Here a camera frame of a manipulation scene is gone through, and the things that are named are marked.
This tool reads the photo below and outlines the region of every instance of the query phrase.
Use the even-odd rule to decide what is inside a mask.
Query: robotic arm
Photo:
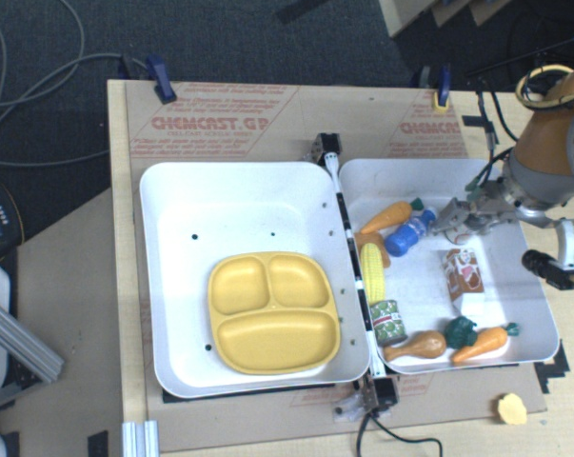
[[[532,101],[530,80],[554,71],[564,77],[543,100]],[[522,262],[555,288],[573,289],[574,219],[554,220],[546,211],[574,197],[574,70],[563,66],[533,70],[518,84],[516,96],[534,113],[515,147],[494,159],[505,160],[502,173],[496,180],[483,181],[480,173],[466,201],[453,198],[432,231],[463,244],[470,235],[487,233],[503,222],[519,220],[556,229],[558,259],[529,250]]]

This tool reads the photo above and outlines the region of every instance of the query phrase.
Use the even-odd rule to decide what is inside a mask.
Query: green can
[[[405,325],[396,301],[384,300],[376,303],[370,309],[375,338],[380,347],[398,344],[407,338]]]

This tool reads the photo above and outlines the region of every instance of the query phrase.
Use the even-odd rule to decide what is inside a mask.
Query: black floor
[[[535,52],[574,36],[574,0],[514,0],[480,27],[468,9],[440,29],[423,14],[394,39],[378,0],[65,1],[81,19],[85,55],[158,53],[173,80],[407,87],[421,67],[430,66],[432,80],[449,63],[452,88],[475,89],[471,71],[532,53],[483,74],[486,86],[511,90],[538,64],[574,68],[574,44]],[[8,56],[3,102],[80,52],[75,18],[60,0],[0,0],[0,30]],[[2,63],[0,40],[0,83]],[[0,181],[28,238],[109,187],[106,154],[33,165],[107,150],[106,80],[116,77],[114,57],[95,59],[55,92],[0,108]]]

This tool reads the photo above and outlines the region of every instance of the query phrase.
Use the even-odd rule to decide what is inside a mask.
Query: white tray
[[[140,184],[155,372],[181,398],[353,381],[369,365],[366,332],[335,191],[318,166],[163,163]],[[213,349],[208,276],[231,255],[292,251],[327,274],[341,344],[328,363],[286,375],[248,375]]]
[[[399,201],[420,197],[427,207],[441,210],[457,196],[465,199],[465,185],[485,161],[471,159],[356,159],[344,164],[340,181],[353,231],[375,213]],[[459,316],[448,295],[441,252],[454,248],[443,234],[424,237],[403,257],[392,258],[385,269],[386,298],[397,301],[406,332],[438,329]],[[559,335],[538,277],[521,263],[527,250],[519,223],[497,226],[466,245],[477,255],[485,285],[483,315],[471,320],[477,329],[515,322],[520,335],[497,351],[471,359],[457,368],[487,367],[550,359]],[[387,364],[412,374],[449,370],[453,349],[438,359],[405,356]]]

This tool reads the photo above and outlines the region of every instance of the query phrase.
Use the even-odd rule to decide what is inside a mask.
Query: yellow plate
[[[246,374],[281,374],[330,361],[340,346],[335,301],[323,269],[293,252],[228,257],[208,281],[217,351]]]

